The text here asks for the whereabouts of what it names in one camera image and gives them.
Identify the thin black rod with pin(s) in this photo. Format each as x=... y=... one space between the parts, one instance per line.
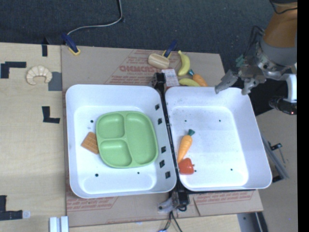
x=166 y=110

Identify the red bell pepper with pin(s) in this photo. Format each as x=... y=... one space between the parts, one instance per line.
x=186 y=166

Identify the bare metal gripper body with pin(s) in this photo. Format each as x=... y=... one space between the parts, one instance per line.
x=256 y=70

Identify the beige bread bun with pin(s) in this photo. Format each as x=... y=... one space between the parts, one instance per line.
x=158 y=61

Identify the orange carrot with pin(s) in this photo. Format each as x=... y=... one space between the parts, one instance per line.
x=184 y=144
x=200 y=79

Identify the white plastic tray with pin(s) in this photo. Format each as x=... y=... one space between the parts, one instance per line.
x=116 y=182
x=217 y=149

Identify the red and white small carton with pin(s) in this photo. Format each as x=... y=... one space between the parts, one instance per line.
x=171 y=77

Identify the brown cardboard board red print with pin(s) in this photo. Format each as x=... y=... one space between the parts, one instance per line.
x=96 y=64

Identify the orange waffle biscuit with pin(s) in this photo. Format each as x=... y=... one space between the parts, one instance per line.
x=89 y=142

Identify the green divided plate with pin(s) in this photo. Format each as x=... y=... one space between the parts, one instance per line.
x=138 y=139

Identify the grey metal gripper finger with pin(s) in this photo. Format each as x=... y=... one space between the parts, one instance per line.
x=227 y=81
x=248 y=86

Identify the beige croissant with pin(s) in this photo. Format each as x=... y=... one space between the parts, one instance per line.
x=38 y=72

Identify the yellow banana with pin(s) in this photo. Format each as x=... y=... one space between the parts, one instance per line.
x=189 y=82
x=184 y=63

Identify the black cylinder on white bracket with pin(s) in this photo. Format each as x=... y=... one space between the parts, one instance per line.
x=282 y=105

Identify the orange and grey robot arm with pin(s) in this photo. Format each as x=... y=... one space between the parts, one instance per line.
x=281 y=30

